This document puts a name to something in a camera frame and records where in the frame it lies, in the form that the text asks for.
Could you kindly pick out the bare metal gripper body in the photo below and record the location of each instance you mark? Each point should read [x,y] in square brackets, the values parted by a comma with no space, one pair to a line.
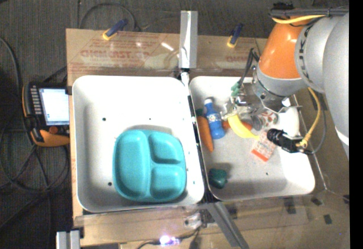
[255,98]

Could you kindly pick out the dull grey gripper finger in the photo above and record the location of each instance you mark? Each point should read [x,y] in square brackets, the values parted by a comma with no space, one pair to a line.
[229,110]
[248,114]

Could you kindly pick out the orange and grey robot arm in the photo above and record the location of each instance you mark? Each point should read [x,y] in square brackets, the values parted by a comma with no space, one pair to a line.
[312,52]

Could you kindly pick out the yellow banana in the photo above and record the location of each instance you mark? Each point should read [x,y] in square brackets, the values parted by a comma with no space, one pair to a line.
[239,128]

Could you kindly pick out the blue plastic bottle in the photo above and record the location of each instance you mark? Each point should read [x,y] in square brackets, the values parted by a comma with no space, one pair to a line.
[215,123]

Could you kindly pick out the white patterned can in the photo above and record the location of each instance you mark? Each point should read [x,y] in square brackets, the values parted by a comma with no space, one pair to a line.
[266,120]

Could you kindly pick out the orange carrot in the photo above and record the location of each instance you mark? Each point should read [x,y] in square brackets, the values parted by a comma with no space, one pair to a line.
[205,133]

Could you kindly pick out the white and orange packet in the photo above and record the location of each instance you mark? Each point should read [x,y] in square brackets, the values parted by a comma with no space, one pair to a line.
[263,148]

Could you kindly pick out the white plastic tray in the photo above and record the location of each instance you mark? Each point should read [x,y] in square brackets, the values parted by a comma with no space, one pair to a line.
[255,179]
[133,100]

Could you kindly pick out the dark green broccoli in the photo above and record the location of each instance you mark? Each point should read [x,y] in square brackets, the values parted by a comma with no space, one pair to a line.
[217,178]

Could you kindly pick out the teal divided plate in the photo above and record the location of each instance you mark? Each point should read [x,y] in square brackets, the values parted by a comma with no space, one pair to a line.
[136,162]

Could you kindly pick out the brown cardboard board, red print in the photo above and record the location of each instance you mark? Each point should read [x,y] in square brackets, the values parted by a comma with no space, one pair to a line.
[119,52]

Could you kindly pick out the black cylinder on white bracket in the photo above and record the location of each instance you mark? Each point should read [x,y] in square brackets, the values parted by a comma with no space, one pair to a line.
[279,137]

